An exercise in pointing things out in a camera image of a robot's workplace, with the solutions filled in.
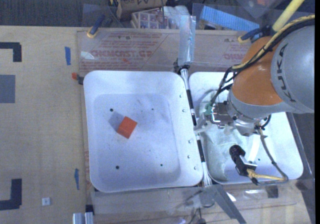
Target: yellow rod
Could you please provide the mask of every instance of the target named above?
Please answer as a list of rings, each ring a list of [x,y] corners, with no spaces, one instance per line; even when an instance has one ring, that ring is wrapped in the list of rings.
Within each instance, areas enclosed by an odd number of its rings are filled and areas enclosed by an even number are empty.
[[[291,18],[294,12],[301,6],[304,1],[305,0],[292,0],[282,12],[280,17],[273,24],[273,31],[278,32],[287,23],[287,21]]]

